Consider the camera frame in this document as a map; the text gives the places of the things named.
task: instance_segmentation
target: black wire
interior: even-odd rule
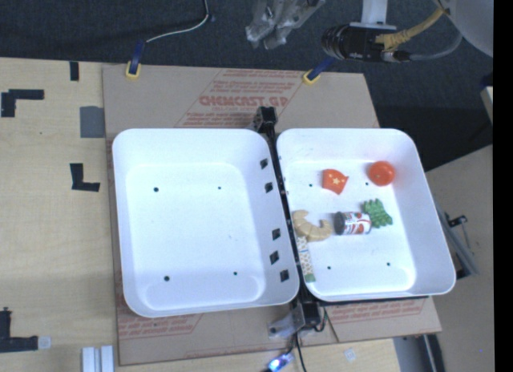
[[[296,346],[296,340],[294,339],[294,337],[290,338],[290,341],[289,341],[289,350],[287,352],[285,352],[285,355],[288,355],[290,354],[294,347]]]
[[[315,329],[316,332],[322,332],[324,330],[324,328],[326,327],[327,322],[328,322],[328,313],[326,312],[326,308],[324,308],[324,315],[322,317],[321,328],[318,329],[316,326],[314,326],[313,328]]]
[[[306,371],[305,363],[303,362],[303,354],[301,353],[301,347],[299,345],[299,331],[296,332],[296,346],[297,346],[297,352],[299,353],[299,360],[301,362],[301,367],[303,368],[304,372]]]

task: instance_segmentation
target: plastic food toy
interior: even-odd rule
[[[333,226],[337,235],[368,234],[372,222],[369,214],[363,212],[337,212]]]
[[[327,220],[321,220],[321,226],[308,222],[305,217],[308,211],[300,209],[292,214],[293,227],[299,237],[306,237],[308,242],[322,241],[328,238],[333,232],[331,224]]]
[[[340,171],[327,169],[322,172],[322,187],[340,195],[348,179],[349,177]]]
[[[388,161],[376,161],[369,167],[367,175],[373,183],[382,187],[394,181],[395,168]]]
[[[393,224],[392,217],[388,215],[383,207],[383,203],[378,199],[374,201],[365,201],[363,203],[363,212],[369,214],[374,228]]]
[[[309,241],[320,241],[320,239],[311,238],[319,237],[320,234],[325,233],[323,236],[325,238],[329,237],[329,234],[331,233],[331,225],[328,221],[322,220],[322,227],[316,227],[305,219],[307,215],[308,211],[300,209],[292,214],[292,222],[296,231],[296,245],[297,251],[299,252],[299,261],[301,263],[301,269],[303,270],[303,276],[305,277],[306,282],[315,282],[312,257],[310,256],[308,243]]]

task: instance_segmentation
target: black tape marking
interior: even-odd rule
[[[70,80],[71,81],[79,81],[80,72],[79,72],[79,62],[70,61]]]
[[[44,90],[13,89],[2,93],[0,117],[14,117],[17,99],[44,99]]]
[[[81,191],[99,191],[100,183],[84,183],[83,182],[83,164],[73,163],[70,164],[71,169],[71,179],[73,180],[73,185],[71,185],[71,189],[77,189]]]
[[[4,307],[0,311],[0,353],[23,352],[26,350],[38,350],[38,337],[18,338],[10,336],[10,315],[9,308]]]

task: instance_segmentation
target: blue light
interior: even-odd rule
[[[278,372],[284,366],[287,366],[291,361],[293,361],[294,356],[291,353],[282,354],[277,358],[274,358],[268,365],[268,369],[271,372]]]
[[[277,367],[280,366],[280,359],[273,359],[270,363],[269,363],[269,369],[272,371],[272,372],[275,372],[277,370]]]

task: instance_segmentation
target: white cable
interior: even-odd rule
[[[411,54],[410,61],[441,59],[442,57],[445,57],[446,55],[449,55],[450,53],[455,51],[458,48],[458,46],[462,40],[463,40],[463,36],[461,33],[458,32],[458,34],[454,38],[453,42],[443,51],[439,51],[438,53],[426,54],[426,55]]]
[[[188,29],[170,31],[169,33],[164,33],[164,34],[160,34],[160,35],[157,35],[155,37],[149,38],[148,40],[146,40],[146,44],[148,44],[149,42],[153,42],[155,40],[158,40],[159,38],[162,38],[162,37],[167,37],[169,35],[175,35],[175,34],[187,33],[189,31],[193,31],[193,30],[198,29],[201,26],[203,26],[208,21],[208,18],[210,17],[210,13],[208,12],[207,0],[203,0],[203,3],[204,3],[204,6],[205,6],[205,17],[203,18],[203,20],[201,20],[201,22],[199,22],[195,26],[190,27]]]

